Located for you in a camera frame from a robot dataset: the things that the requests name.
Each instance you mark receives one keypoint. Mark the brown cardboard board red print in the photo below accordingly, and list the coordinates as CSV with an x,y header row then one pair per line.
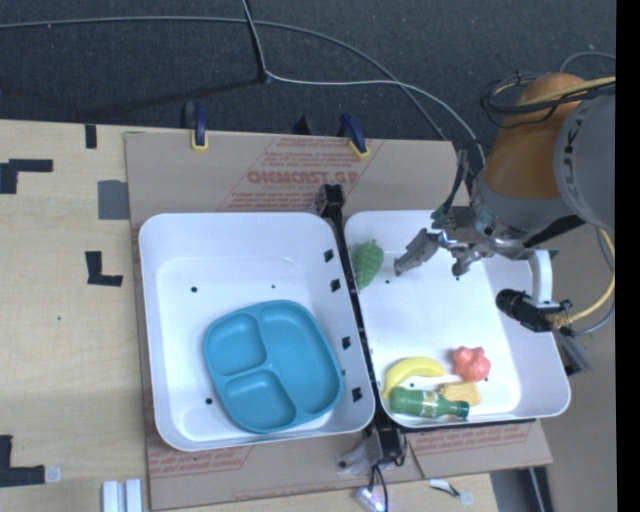
x,y
240,175

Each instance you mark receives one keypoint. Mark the orange-pink lumpy toy food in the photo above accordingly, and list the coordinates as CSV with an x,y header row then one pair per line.
x,y
471,363

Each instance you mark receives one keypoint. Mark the green bottle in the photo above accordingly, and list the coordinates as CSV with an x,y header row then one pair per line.
x,y
425,402

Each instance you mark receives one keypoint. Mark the white plastic tray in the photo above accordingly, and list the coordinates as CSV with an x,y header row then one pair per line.
x,y
450,320
240,260

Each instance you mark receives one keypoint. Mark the green grapes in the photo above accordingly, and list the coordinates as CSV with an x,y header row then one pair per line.
x,y
369,262

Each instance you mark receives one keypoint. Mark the black cylinder on white bracket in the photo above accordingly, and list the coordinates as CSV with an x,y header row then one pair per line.
x,y
530,295

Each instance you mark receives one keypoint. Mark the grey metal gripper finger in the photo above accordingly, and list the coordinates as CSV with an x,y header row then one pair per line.
x,y
415,252
462,262

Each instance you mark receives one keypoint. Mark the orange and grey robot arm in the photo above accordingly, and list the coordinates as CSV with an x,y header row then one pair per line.
x,y
530,165

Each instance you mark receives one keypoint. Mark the yellow ridged toy food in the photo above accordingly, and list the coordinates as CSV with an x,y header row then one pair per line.
x,y
462,392

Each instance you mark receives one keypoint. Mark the yellow banana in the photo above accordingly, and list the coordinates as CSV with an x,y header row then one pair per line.
x,y
412,370

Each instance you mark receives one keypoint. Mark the blue divided plate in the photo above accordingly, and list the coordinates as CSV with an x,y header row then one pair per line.
x,y
272,365

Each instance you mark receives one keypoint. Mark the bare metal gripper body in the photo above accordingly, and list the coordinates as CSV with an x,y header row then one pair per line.
x,y
477,232

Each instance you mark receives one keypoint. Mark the thin black rod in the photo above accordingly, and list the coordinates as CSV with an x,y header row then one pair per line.
x,y
357,310

